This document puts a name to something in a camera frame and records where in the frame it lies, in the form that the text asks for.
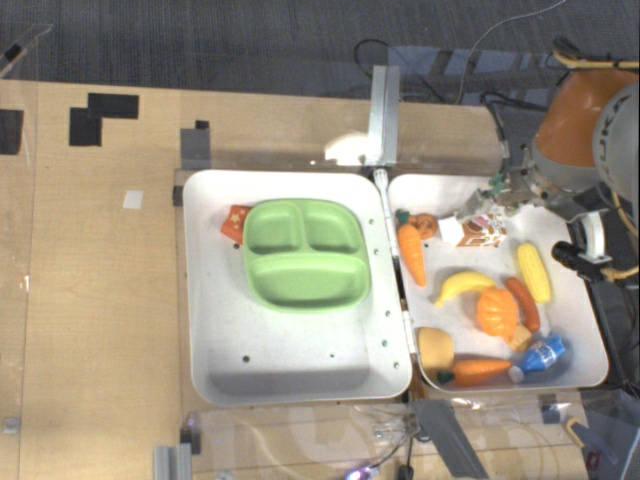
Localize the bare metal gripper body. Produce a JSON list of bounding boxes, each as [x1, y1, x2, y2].
[[477, 166, 557, 215]]

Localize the white and brown carton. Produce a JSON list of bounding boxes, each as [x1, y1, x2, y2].
[[438, 212, 508, 250]]

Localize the brown pretzel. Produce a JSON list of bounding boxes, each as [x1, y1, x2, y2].
[[412, 212, 440, 241]]

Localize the orange carrot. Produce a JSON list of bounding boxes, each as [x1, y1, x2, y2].
[[395, 209, 428, 289], [436, 358, 513, 388]]

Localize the yellow banana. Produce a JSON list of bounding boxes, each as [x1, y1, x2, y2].
[[432, 270, 499, 309]]

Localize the yellow corn cob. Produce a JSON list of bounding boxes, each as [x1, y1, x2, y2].
[[515, 241, 553, 305]]

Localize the red-brown sausage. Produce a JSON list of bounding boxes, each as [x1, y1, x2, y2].
[[504, 276, 542, 334]]

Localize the orange pumpkin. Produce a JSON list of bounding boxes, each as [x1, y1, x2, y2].
[[475, 287, 521, 342]]

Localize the small tan bread piece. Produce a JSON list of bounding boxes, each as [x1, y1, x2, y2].
[[508, 323, 534, 354]]

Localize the tan bread roll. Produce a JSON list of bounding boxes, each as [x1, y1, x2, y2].
[[417, 326, 456, 371]]

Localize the white plastic tray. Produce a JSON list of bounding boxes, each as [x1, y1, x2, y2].
[[182, 168, 414, 408], [387, 173, 611, 395]]

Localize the blue bottle with white cap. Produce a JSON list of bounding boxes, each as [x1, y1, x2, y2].
[[507, 331, 568, 385]]

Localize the green divided plate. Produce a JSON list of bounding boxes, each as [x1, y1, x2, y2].
[[242, 197, 373, 314]]

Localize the pale wood board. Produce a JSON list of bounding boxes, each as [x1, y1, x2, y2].
[[174, 90, 601, 480]]

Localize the red packet with yellow stars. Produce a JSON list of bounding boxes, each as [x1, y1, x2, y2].
[[221, 204, 253, 246]]

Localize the black cylinder on white bracket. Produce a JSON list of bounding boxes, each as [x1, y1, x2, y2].
[[551, 211, 614, 282]]

